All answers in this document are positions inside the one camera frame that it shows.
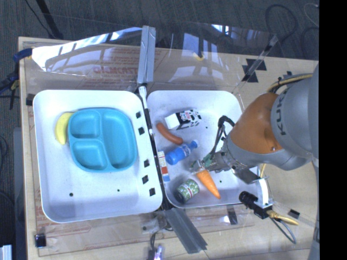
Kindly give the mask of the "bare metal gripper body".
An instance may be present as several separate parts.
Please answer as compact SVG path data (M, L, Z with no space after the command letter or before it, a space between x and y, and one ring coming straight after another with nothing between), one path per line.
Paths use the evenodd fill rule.
M209 156L208 160L208 171L214 171L216 173L228 171L236 165L235 159L225 152L216 152L213 156Z

